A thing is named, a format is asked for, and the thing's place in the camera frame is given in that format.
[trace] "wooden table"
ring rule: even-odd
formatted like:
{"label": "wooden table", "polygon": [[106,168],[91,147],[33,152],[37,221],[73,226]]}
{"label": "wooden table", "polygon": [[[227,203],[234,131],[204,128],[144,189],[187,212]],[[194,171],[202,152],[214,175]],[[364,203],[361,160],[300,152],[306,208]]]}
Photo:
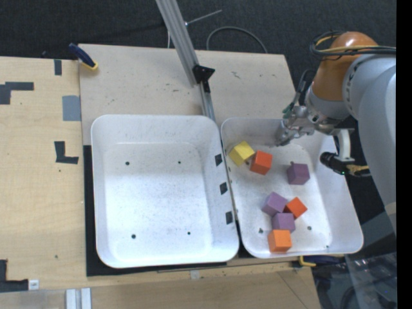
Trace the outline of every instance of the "wooden table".
{"label": "wooden table", "polygon": [[[91,122],[119,109],[123,113],[195,115],[201,114],[201,104],[174,50],[82,47],[98,61],[98,73],[77,61],[61,61],[59,75],[60,61],[0,57],[0,85],[32,82],[34,86],[32,91],[12,89],[10,104],[0,104],[0,259],[8,260],[7,279],[38,279],[43,290],[93,287],[93,301],[95,294],[101,292],[105,299],[107,291],[116,292],[119,285],[125,285],[121,292],[130,292],[130,298],[144,296],[150,287],[144,284],[154,282],[171,301],[179,299],[177,289],[188,285],[196,296],[202,292],[200,285],[235,292],[246,283],[252,296],[254,281],[262,281],[267,292],[275,292],[286,302],[298,299],[289,308],[301,308],[302,303],[319,308],[310,269],[294,270],[291,261],[295,258],[235,257],[225,268],[86,276],[82,148],[89,144]],[[228,117],[280,118],[294,96],[282,55],[196,53],[202,65],[216,68],[210,84],[219,126]],[[138,93],[131,90],[136,87],[132,74],[140,80]],[[92,91],[97,88],[100,94],[96,96]],[[128,100],[124,93],[137,95],[140,103]],[[72,95],[80,95],[81,122],[63,120],[62,98]],[[56,141],[65,142],[66,156],[78,156],[77,164],[56,162]],[[140,293],[132,292],[137,284]],[[270,294],[263,298],[273,301]]]}

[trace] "cube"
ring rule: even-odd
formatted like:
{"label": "cube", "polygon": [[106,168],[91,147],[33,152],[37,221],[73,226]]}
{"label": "cube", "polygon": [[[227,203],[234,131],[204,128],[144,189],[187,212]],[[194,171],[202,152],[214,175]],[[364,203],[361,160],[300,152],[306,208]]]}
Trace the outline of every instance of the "cube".
{"label": "cube", "polygon": [[230,151],[229,156],[237,166],[240,166],[254,154],[255,151],[251,146],[246,141],[242,141],[238,145],[235,145]]}
{"label": "cube", "polygon": [[306,164],[295,164],[292,162],[286,173],[289,184],[302,185],[310,179],[309,168]]}
{"label": "cube", "polygon": [[273,156],[270,153],[257,150],[253,156],[250,170],[258,174],[266,175],[272,166],[272,158]]}
{"label": "cube", "polygon": [[295,197],[285,205],[285,209],[283,212],[292,213],[294,215],[294,219],[296,220],[298,217],[300,217],[300,215],[305,213],[307,210],[308,207],[306,207],[298,197]]}
{"label": "cube", "polygon": [[292,233],[295,229],[295,218],[292,213],[276,213],[272,218],[272,228],[289,230]]}
{"label": "cube", "polygon": [[286,198],[283,198],[276,192],[271,192],[263,203],[262,212],[269,214],[270,216],[279,212],[282,213],[287,203],[288,200]]}
{"label": "cube", "polygon": [[268,234],[269,251],[271,253],[285,253],[292,247],[292,238],[289,230],[272,230]]}

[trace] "robotic arm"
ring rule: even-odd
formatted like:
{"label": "robotic arm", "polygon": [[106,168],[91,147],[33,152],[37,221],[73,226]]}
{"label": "robotic arm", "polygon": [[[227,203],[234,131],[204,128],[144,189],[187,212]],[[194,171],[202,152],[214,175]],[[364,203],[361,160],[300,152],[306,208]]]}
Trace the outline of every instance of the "robotic arm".
{"label": "robotic arm", "polygon": [[[330,48],[318,50],[328,39],[334,39]],[[310,48],[322,61],[307,91],[303,81],[283,111],[276,145],[314,131],[336,136],[339,153],[323,153],[322,163],[340,174],[370,173],[396,234],[396,49],[359,32],[325,33]],[[304,103],[296,105],[302,94]],[[350,115],[358,122],[368,166],[354,164],[350,129],[339,125]]]}

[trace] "empty white tray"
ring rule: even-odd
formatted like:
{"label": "empty white tray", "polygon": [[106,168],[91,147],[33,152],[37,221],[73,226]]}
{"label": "empty white tray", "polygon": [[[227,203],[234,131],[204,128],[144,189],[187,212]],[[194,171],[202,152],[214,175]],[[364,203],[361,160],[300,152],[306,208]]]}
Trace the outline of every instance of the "empty white tray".
{"label": "empty white tray", "polygon": [[[266,175],[253,173],[249,165],[240,167],[227,156],[230,184],[245,248],[257,258],[302,255],[348,254],[363,244],[363,234],[343,176],[324,166],[322,152],[336,152],[332,136],[315,132],[294,139],[283,147],[274,146],[281,119],[230,118],[221,127],[226,153],[241,141],[273,155]],[[286,170],[290,162],[307,164],[310,179],[304,185],[290,185]],[[271,253],[267,235],[272,230],[270,216],[261,211],[266,197],[276,192],[287,200],[299,197],[308,210],[295,221],[292,248]]]}
{"label": "empty white tray", "polygon": [[114,268],[224,262],[239,247],[220,132],[204,116],[91,127],[96,246]]}

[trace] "yellow block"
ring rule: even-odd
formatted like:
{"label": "yellow block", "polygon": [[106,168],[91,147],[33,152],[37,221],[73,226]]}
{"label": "yellow block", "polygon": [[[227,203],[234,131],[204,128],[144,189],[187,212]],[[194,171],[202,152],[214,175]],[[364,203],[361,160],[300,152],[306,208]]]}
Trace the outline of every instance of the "yellow block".
{"label": "yellow block", "polygon": [[240,166],[245,162],[245,160],[249,159],[254,154],[255,151],[251,148],[251,146],[246,141],[242,141],[232,149],[229,156],[237,166]]}

